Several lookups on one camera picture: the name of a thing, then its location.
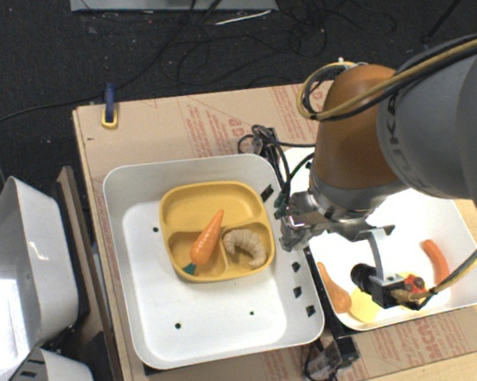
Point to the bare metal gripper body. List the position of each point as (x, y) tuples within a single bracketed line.
[(307, 215)]

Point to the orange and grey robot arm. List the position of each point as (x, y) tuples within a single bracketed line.
[(430, 125)]

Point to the beige croissant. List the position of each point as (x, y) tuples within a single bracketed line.
[(252, 244)]

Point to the orange pear-shaped toy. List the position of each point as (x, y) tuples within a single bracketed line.
[(339, 298)]

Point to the white plastic tray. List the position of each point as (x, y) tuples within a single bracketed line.
[(220, 318), (400, 229)]

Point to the orange carrot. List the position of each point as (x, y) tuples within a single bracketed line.
[(206, 242)]

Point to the pale yellow disc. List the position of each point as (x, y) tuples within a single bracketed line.
[(362, 306)]

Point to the yellow divided plate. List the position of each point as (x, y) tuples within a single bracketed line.
[(196, 204)]

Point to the yellow pizza slice red toppings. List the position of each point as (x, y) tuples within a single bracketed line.
[(414, 283)]

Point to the orange sausage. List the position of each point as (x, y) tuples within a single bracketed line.
[(438, 261)]

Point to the brown cardboard board red print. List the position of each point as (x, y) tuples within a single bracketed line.
[(161, 130)]

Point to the black cylinder on white bracket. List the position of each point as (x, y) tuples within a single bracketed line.
[(384, 288)]

